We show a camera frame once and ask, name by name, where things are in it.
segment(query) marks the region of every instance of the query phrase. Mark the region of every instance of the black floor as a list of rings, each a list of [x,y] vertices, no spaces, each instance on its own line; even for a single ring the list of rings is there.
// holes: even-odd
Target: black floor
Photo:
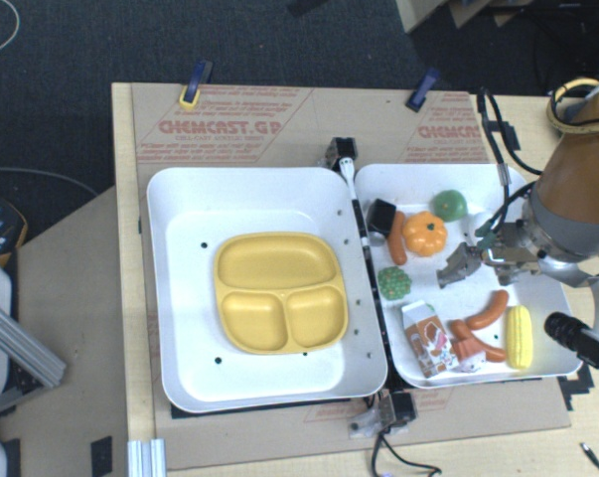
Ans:
[[[540,95],[599,76],[599,0],[537,0],[504,27],[483,14],[459,30],[442,7],[409,35],[394,0],[8,1],[21,23],[0,51],[0,168],[80,183],[0,171],[29,238],[113,185],[115,81],[186,82],[198,58],[220,84],[414,88],[434,67],[436,88]],[[0,1],[0,44],[14,26]]]

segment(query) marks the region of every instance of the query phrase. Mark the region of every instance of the yellow plate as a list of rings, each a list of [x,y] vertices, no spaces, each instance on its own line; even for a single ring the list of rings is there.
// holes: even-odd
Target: yellow plate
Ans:
[[[245,352],[318,350],[339,341],[348,327],[337,257],[315,236],[231,238],[216,254],[214,279],[225,333]]]

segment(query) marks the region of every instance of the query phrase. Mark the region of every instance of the brown sausage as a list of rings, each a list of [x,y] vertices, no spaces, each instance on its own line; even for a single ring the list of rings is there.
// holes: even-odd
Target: brown sausage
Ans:
[[[480,314],[467,318],[467,325],[471,330],[480,330],[489,327],[502,316],[509,303],[509,292],[498,290],[494,293],[489,307]]]
[[[471,332],[471,329],[464,320],[454,320],[449,325],[449,329],[454,336],[458,338],[458,340],[474,338],[476,342],[482,346],[482,349],[485,351],[487,360],[489,362],[504,362],[507,359],[507,352],[504,348],[497,348],[495,346],[488,345],[484,341],[478,339],[476,336],[474,336],[473,332]]]
[[[387,236],[387,247],[391,260],[396,265],[405,265],[407,262],[407,254],[405,252],[405,244],[402,241],[400,230],[405,222],[405,214],[401,211],[396,211],[394,219],[391,222],[391,230]]]

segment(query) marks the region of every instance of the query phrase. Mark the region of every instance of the white tray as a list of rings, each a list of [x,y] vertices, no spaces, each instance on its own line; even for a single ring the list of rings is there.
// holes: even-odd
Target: white tray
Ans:
[[[511,170],[511,193],[525,184],[522,176]],[[483,310],[491,292],[500,289],[494,270],[482,265],[473,275],[440,289],[436,270],[444,268],[446,259],[473,227],[474,219],[483,222],[483,213],[490,216],[503,199],[502,186],[495,165],[425,165],[389,164],[362,168],[356,178],[357,194],[367,211],[377,198],[396,205],[406,215],[431,210],[431,200],[440,191],[459,190],[468,201],[469,216],[446,225],[448,240],[443,251],[430,257],[408,254],[402,269],[411,277],[411,292],[404,301],[424,300],[434,306],[445,324],[457,318],[466,318]],[[521,215],[522,200],[511,205],[507,221]],[[375,272],[393,266],[385,245],[372,248]],[[447,371],[425,378],[420,371],[413,350],[405,339],[400,309],[383,303],[383,313],[394,365],[408,383],[419,388],[458,386],[482,382],[561,376],[574,373],[581,365],[573,352],[563,348],[546,335],[543,329],[546,317],[560,311],[571,314],[560,283],[549,277],[530,276],[505,287],[510,293],[509,305],[523,304],[529,308],[533,333],[533,361],[527,370],[514,370],[506,364],[487,363],[480,371],[467,374]],[[478,337],[494,346],[504,346],[504,317],[487,329],[478,331]]]
[[[162,381],[175,406],[203,413],[366,397],[384,384],[386,357],[363,250],[343,179],[324,168],[171,168],[147,189]],[[213,264],[220,245],[258,232],[305,232],[333,249],[349,324],[307,355],[253,355],[225,335]]]

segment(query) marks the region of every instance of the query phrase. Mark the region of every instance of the blue clip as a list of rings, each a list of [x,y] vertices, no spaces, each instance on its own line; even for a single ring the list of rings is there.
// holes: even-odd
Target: blue clip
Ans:
[[[213,62],[199,60],[193,69],[189,84],[182,89],[180,94],[180,105],[187,110],[191,110],[200,100],[200,85],[205,84],[211,78],[213,71]]]
[[[425,76],[418,84],[415,92],[409,96],[409,99],[405,103],[409,109],[418,112],[425,102],[425,95],[431,90],[434,84],[440,78],[440,73],[434,68],[429,68],[425,73]]]

